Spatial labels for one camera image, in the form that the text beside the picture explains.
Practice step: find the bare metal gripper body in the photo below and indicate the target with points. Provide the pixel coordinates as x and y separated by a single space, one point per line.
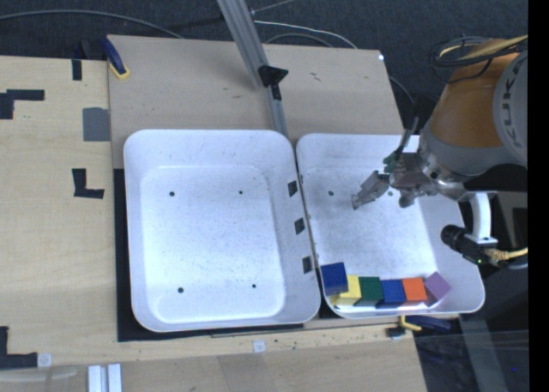
414 173

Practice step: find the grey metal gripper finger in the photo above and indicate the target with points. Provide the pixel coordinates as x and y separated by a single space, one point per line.
369 189
407 200

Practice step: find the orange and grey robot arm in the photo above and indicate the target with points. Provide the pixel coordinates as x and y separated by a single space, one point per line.
467 111

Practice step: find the white plastic tray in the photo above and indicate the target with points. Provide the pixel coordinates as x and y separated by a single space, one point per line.
214 231
377 236

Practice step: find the orange cube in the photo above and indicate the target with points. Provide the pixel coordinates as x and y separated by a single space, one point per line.
414 289

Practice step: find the purple cube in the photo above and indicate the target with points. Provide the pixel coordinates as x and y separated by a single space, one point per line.
437 285

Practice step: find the blue cube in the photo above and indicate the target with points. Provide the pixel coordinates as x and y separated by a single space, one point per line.
393 291
334 277

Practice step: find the green cube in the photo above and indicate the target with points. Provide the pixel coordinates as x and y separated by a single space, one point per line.
371 288

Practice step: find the yellow cube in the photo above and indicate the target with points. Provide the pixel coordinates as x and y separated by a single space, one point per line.
352 287

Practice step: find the brown cardboard board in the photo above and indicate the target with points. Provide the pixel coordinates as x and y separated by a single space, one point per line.
193 90

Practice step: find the black cylinder on white bracket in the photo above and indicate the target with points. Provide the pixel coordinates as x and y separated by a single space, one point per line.
465 244

